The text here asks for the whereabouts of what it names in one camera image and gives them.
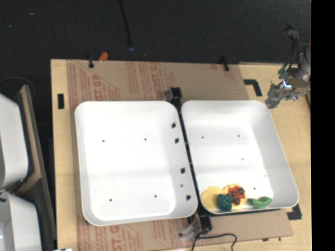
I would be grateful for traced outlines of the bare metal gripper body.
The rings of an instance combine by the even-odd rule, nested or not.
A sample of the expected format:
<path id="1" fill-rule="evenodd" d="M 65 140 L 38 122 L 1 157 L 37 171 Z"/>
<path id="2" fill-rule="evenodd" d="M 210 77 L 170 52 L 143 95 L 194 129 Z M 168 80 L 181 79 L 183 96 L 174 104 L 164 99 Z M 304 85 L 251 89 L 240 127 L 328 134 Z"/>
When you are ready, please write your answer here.
<path id="1" fill-rule="evenodd" d="M 286 77 L 286 90 L 295 93 L 305 93 L 310 89 L 310 67 L 291 66 L 288 68 Z"/>

